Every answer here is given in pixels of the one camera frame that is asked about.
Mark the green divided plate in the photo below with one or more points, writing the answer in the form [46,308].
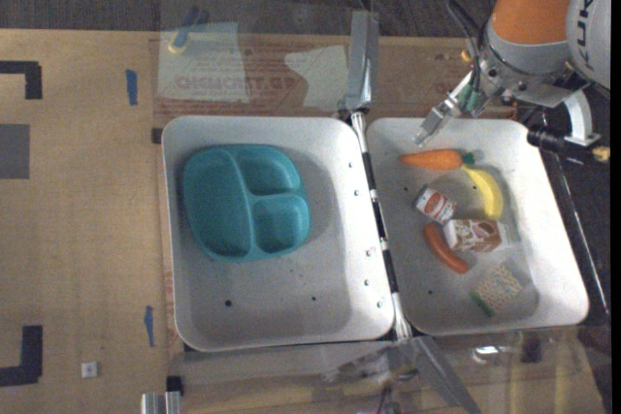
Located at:
[218,199]

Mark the brown cardboard board red print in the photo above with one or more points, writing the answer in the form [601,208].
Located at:
[417,63]

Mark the red and white small can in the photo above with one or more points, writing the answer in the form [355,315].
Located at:
[435,204]

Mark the orange sausage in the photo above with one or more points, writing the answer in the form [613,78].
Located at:
[444,252]

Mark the orange carrot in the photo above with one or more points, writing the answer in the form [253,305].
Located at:
[432,159]

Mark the yellow banana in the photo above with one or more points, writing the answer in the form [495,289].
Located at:
[487,189]

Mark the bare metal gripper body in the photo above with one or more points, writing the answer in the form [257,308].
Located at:
[495,80]

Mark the white and green packet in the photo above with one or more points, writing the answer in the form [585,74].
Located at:
[500,288]

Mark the brown and white carton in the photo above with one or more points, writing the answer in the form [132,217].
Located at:
[475,235]

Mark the thin black and white rod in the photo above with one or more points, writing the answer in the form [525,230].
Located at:
[376,199]

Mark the black cylinder on white bracket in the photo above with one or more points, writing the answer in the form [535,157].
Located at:
[577,121]

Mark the white plastic tray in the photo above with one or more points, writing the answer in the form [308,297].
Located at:
[291,296]
[543,228]

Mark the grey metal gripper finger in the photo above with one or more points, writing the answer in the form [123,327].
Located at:
[442,117]
[426,128]

